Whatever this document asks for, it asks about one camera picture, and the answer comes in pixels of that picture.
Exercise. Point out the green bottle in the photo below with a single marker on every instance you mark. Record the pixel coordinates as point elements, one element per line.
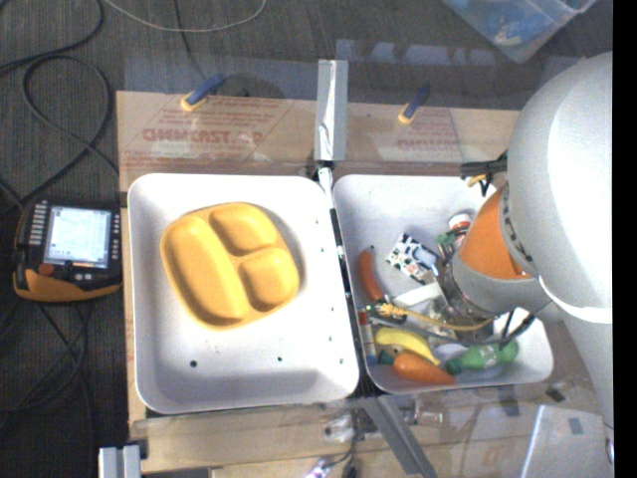
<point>480,357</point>

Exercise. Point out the white plastic tray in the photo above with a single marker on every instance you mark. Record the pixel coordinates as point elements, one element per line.
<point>239,366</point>
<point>398,207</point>

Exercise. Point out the brown cardboard board red print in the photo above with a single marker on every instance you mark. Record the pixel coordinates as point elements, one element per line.
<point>224,132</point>

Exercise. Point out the yellow divided plate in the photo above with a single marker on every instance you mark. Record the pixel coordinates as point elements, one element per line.
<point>224,267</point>

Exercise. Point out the yellow banana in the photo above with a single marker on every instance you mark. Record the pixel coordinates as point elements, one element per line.
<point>405,342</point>

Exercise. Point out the clear plastic bin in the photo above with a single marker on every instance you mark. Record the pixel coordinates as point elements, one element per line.
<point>517,13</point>

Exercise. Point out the white tube with red print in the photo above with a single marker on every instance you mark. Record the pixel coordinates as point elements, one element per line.
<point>367,336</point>

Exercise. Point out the white patterned carton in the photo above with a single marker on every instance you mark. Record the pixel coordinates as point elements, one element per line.
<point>409,259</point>

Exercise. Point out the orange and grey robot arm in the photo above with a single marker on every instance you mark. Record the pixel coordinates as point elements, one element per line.
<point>562,177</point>

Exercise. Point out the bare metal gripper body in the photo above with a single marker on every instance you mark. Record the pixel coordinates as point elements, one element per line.
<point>465,316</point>

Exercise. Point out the white bottle with red band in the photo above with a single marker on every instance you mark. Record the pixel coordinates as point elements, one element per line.
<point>459,223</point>

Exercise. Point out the orange carrot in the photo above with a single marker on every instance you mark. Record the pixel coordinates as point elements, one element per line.
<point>423,370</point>

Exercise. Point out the orange sausage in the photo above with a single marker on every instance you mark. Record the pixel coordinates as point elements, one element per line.
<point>370,277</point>

